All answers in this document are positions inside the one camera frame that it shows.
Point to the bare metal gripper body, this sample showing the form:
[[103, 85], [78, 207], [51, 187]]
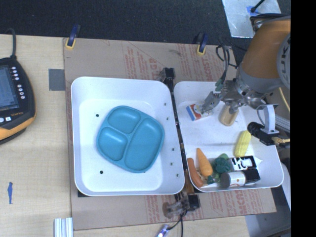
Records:
[[243, 95]]

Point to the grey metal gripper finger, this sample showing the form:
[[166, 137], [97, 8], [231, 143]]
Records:
[[233, 107], [211, 102]]

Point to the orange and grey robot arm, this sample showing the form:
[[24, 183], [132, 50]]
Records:
[[261, 53]]

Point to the tan toy bread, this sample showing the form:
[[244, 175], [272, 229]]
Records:
[[226, 119]]

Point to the white blue red carton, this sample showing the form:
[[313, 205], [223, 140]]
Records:
[[195, 113]]

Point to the white plastic tray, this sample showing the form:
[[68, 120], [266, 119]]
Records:
[[214, 137], [89, 181]]

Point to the yellow toy corn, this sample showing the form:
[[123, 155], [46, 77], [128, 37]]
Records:
[[242, 144]]

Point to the thin black rod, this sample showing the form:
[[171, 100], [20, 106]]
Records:
[[178, 130]]

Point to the black and white carton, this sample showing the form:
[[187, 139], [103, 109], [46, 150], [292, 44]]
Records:
[[244, 162]]

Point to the green toy broccoli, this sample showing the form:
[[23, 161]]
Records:
[[222, 165]]

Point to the orange toy carrot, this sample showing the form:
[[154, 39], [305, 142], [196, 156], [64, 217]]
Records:
[[205, 164]]

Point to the white bottle with black cap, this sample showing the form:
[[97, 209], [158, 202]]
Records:
[[238, 179]]

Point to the red toy sausage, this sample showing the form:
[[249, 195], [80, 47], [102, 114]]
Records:
[[194, 175]]

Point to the blue divided plate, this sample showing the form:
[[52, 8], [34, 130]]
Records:
[[130, 139]]

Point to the brown cardboard board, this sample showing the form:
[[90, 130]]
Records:
[[103, 55]]

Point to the black cylinder on white bracket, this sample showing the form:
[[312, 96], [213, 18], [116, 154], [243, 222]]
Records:
[[259, 130]]

